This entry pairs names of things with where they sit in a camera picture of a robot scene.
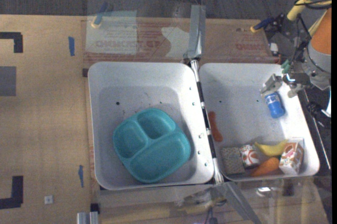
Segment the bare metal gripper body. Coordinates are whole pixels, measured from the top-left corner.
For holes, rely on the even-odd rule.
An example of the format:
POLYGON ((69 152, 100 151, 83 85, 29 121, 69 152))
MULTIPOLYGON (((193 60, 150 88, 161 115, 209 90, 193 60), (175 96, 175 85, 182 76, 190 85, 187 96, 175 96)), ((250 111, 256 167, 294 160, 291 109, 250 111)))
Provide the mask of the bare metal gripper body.
POLYGON ((330 76, 327 73, 318 71, 289 72, 283 74, 283 81, 294 90, 302 90, 305 87, 315 86, 324 91, 330 86, 330 76))

